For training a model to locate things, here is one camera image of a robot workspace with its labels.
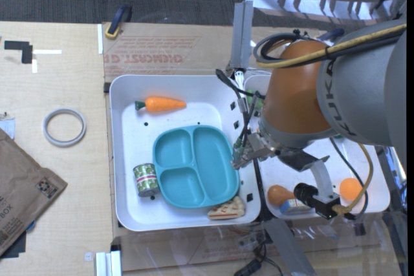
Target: yellow cable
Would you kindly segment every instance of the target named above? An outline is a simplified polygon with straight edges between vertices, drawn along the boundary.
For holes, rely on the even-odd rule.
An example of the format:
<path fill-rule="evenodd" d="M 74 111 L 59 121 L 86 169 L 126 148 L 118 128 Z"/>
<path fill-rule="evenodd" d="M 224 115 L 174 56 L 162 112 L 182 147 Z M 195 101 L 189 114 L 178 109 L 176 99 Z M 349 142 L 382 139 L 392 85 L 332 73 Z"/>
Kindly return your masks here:
<path fill-rule="evenodd" d="M 361 150 L 364 152 L 365 157 L 367 158 L 368 164 L 369 164 L 369 173 L 368 173 L 368 177 L 367 180 L 365 182 L 365 185 L 362 187 L 361 191 L 359 192 L 359 194 L 356 196 L 356 198 L 354 199 L 354 201 L 352 201 L 349 206 L 345 207 L 342 205 L 335 205 L 332 207 L 332 210 L 335 211 L 338 215 L 343 215 L 346 213 L 351 212 L 352 208 L 355 207 L 355 205 L 358 203 L 358 201 L 360 201 L 360 199 L 362 198 L 362 196 L 365 194 L 365 192 L 367 191 L 367 188 L 369 186 L 369 184 L 371 183 L 372 177 L 373 177 L 373 173 L 374 173 L 374 165 L 373 165 L 373 161 L 367 151 L 367 149 L 365 148 L 365 146 L 363 146 L 362 144 L 358 143 L 358 145 L 361 147 Z"/>
<path fill-rule="evenodd" d="M 298 58 L 294 58 L 294 59 L 286 59 L 283 61 L 278 61 L 275 63 L 262 63 L 260 61 L 257 62 L 257 64 L 260 67 L 264 67 L 264 68 L 283 68 L 283 67 L 287 67 L 287 66 L 291 66 L 291 65 L 297 65 L 299 63 L 303 63 L 309 60 L 314 60 L 317 58 L 320 58 L 322 56 L 325 56 L 327 54 L 332 54 L 341 50 L 345 50 L 347 48 L 353 47 L 353 46 L 357 46 L 360 45 L 362 43 L 366 43 L 368 41 L 374 40 L 376 38 L 380 38 L 380 37 L 384 37 L 388 34 L 392 34 L 394 32 L 398 32 L 400 30 L 406 29 L 407 28 L 407 23 L 404 23 L 402 25 L 397 25 L 395 27 L 392 28 L 387 28 L 387 29 L 383 29 L 380 31 L 376 31 L 373 32 L 372 34 L 368 34 L 368 35 L 364 35 L 364 36 L 360 36 L 354 39 L 350 39 L 349 41 L 344 41 L 343 43 L 339 43 L 336 45 L 333 45 L 331 47 L 327 47 L 324 50 L 319 50 L 310 54 L 307 54 L 305 56 L 300 56 Z"/>

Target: white ring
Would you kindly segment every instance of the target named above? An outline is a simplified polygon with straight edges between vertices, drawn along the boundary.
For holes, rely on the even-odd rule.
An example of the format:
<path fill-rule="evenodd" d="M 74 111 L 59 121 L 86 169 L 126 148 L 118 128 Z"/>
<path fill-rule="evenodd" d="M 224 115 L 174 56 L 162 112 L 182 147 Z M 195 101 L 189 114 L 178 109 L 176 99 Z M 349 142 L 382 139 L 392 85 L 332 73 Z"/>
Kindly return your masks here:
<path fill-rule="evenodd" d="M 49 124 L 49 121 L 58 114 L 71 114 L 71 115 L 74 115 L 75 117 L 77 117 L 79 119 L 79 121 L 81 121 L 82 129 L 80 131 L 80 134 L 77 135 L 77 137 L 75 137 L 72 140 L 62 141 L 62 140 L 54 139 L 49 134 L 49 132 L 47 131 L 47 125 Z M 56 109 L 55 111 L 49 113 L 45 117 L 45 119 L 43 120 L 43 132 L 45 133 L 46 139 L 50 143 L 52 143 L 53 145 L 56 145 L 56 146 L 59 146 L 59 147 L 68 147 L 68 146 L 72 146 L 72 145 L 76 144 L 77 142 L 79 142 L 83 138 L 83 136 L 85 135 L 85 131 L 86 131 L 85 118 L 78 111 L 75 111 L 74 109 L 71 109 L 71 108 Z"/>

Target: logo on paper bag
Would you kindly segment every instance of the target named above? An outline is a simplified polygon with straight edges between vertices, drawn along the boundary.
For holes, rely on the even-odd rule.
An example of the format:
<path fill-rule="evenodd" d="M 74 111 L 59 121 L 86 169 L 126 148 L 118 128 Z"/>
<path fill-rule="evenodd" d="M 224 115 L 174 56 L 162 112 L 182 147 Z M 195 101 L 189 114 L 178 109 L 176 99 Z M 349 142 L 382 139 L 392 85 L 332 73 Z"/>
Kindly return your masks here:
<path fill-rule="evenodd" d="M 43 177 L 39 183 L 36 184 L 36 187 L 42 192 L 48 199 L 52 198 L 58 188 L 49 182 L 47 177 Z"/>

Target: white plastic tray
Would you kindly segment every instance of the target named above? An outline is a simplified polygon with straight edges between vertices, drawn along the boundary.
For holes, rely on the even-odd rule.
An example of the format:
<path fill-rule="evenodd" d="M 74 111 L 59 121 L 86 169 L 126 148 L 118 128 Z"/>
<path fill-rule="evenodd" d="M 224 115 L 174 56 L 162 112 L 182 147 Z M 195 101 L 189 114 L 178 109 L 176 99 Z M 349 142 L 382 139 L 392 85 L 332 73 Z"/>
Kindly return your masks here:
<path fill-rule="evenodd" d="M 114 154 L 116 215 L 131 231 L 247 224 L 254 221 L 261 209 L 256 175 L 253 167 L 239 171 L 238 195 L 245 203 L 243 217 L 210 220 L 210 207 L 182 209 L 168 204 L 161 194 L 154 200 L 139 197 L 133 168 L 153 162 L 153 144 L 161 133 L 187 125 L 212 125 L 233 144 L 243 126 L 243 117 L 232 89 L 217 76 L 124 75 L 116 78 L 109 91 Z M 185 109 L 150 113 L 135 110 L 135 101 L 150 96 L 184 100 Z M 230 104 L 235 102 L 232 110 Z"/>
<path fill-rule="evenodd" d="M 250 76 L 245 81 L 245 88 L 252 89 L 254 91 L 258 90 L 261 94 L 266 94 L 269 79 L 269 75 Z M 252 130 L 256 129 L 258 127 L 258 119 L 253 118 L 250 124 L 252 126 Z M 362 181 L 365 182 L 368 176 L 369 166 L 368 161 L 366 160 L 361 148 L 357 143 L 345 138 L 338 140 L 338 145 L 342 154 L 344 154 L 344 156 L 347 158 L 348 162 L 358 173 Z M 378 156 L 375 152 L 375 148 L 368 145 L 365 145 L 365 147 L 368 150 L 374 165 L 373 178 L 367 189 L 368 205 L 365 213 L 376 213 L 383 211 L 388 207 L 390 202 L 390 195 L 381 165 L 378 161 Z M 339 186 L 344 178 L 354 177 L 351 170 L 346 166 L 344 161 L 335 151 L 329 139 L 318 140 L 310 146 L 306 147 L 304 151 L 315 156 L 316 158 L 322 158 L 327 155 L 330 156 L 325 165 L 331 178 L 333 191 L 335 193 L 339 194 Z M 270 186 L 275 184 L 286 187 L 290 191 L 293 191 L 295 186 L 300 182 L 315 186 L 316 182 L 311 170 L 306 170 L 299 173 L 284 163 L 280 162 L 279 159 L 275 157 L 268 158 L 267 160 L 260 163 L 260 173 L 262 176 L 263 190 L 266 195 L 266 203 L 270 212 L 274 216 L 291 220 L 298 218 L 320 217 L 314 212 L 314 209 L 298 215 L 286 216 L 280 213 L 280 210 L 277 206 L 271 204 L 267 200 L 267 191 Z M 361 198 L 361 200 L 351 211 L 352 213 L 357 214 L 362 210 L 364 199 L 364 197 Z M 341 198 L 341 203 L 344 206 L 348 206 L 351 201 L 346 201 Z"/>

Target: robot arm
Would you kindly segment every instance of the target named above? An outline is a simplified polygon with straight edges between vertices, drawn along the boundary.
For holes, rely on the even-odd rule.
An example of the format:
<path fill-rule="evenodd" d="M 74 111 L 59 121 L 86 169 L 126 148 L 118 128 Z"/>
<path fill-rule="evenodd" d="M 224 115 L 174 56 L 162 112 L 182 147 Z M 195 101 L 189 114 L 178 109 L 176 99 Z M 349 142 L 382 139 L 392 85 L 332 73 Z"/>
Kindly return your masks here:
<path fill-rule="evenodd" d="M 233 167 L 276 156 L 297 171 L 311 169 L 319 194 L 310 196 L 322 200 L 322 208 L 328 205 L 328 209 L 339 198 L 332 186 L 324 185 L 331 182 L 321 167 L 323 160 L 303 151 L 315 140 L 340 134 L 361 144 L 392 146 L 406 171 L 406 22 L 393 20 L 365 27 L 336 45 L 340 48 L 385 31 L 392 36 L 385 34 L 332 54 L 321 41 L 292 39 L 278 59 L 293 63 L 289 66 L 265 56 L 262 67 L 274 69 L 259 130 L 248 133 L 245 144 L 235 144 Z M 264 44 L 262 50 L 271 47 Z M 323 61 L 302 60 L 318 52 L 324 55 Z M 329 210 L 320 214 L 335 216 Z"/>

